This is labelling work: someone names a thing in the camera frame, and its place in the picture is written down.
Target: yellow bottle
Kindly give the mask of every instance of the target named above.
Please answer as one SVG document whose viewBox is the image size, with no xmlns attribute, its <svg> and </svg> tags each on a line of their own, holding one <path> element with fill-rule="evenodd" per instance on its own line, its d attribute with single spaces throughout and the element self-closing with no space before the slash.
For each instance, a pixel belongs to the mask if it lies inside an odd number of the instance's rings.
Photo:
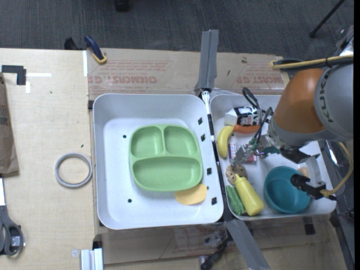
<svg viewBox="0 0 360 270">
<path fill-rule="evenodd" d="M 245 177 L 235 174 L 235 178 L 234 185 L 247 214 L 249 216 L 259 214 L 265 208 L 264 202 Z"/>
</svg>

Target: white ring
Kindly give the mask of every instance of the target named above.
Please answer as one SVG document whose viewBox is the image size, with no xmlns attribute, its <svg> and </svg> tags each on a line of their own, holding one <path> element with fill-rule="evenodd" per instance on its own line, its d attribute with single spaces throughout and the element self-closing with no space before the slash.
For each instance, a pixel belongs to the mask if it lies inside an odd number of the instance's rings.
<svg viewBox="0 0 360 270">
<path fill-rule="evenodd" d="M 85 180 L 79 182 L 79 183 L 69 183 L 67 181 L 64 181 L 60 175 L 59 175 L 59 166 L 60 164 L 67 158 L 80 158 L 82 159 L 89 167 L 89 173 L 87 175 L 87 177 L 85 178 Z M 55 165 L 55 177 L 56 180 L 58 181 L 58 183 L 60 183 L 61 185 L 63 185 L 64 187 L 67 188 L 79 188 L 82 187 L 83 185 L 85 185 L 87 182 L 89 182 L 89 180 L 91 179 L 92 176 L 92 165 L 91 165 L 91 161 L 88 157 L 86 157 L 84 154 L 81 153 L 77 153 L 77 152 L 70 152 L 67 153 L 65 155 L 62 155 L 57 161 L 56 161 L 56 165 Z"/>
</svg>

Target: green divided plate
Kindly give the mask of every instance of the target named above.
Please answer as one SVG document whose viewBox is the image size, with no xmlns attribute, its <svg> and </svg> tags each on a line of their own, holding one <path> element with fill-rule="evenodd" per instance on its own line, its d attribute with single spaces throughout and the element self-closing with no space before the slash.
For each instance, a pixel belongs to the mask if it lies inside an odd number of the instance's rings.
<svg viewBox="0 0 360 270">
<path fill-rule="evenodd" d="M 129 156 L 132 176 L 146 190 L 186 190 L 203 177 L 199 144 L 183 126 L 153 124 L 136 129 Z"/>
</svg>

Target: green vegetable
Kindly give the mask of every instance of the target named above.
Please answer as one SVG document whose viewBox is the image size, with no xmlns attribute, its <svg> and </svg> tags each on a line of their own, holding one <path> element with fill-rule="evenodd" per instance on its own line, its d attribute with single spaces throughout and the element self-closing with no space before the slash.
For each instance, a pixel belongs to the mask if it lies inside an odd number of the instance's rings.
<svg viewBox="0 0 360 270">
<path fill-rule="evenodd" d="M 245 213 L 244 205 L 241 202 L 241 199 L 235 189 L 235 187 L 226 185 L 226 193 L 229 198 L 231 209 L 237 214 L 241 215 Z"/>
</svg>

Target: blue bowl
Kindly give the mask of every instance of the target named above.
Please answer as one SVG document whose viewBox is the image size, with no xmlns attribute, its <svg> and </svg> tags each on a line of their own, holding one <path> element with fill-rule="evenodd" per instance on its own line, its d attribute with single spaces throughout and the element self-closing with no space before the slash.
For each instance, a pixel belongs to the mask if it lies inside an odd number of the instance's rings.
<svg viewBox="0 0 360 270">
<path fill-rule="evenodd" d="M 285 214 L 296 214 L 308 207 L 310 197 L 290 182 L 294 174 L 301 175 L 291 167 L 279 166 L 273 168 L 266 176 L 265 201 L 274 210 Z"/>
</svg>

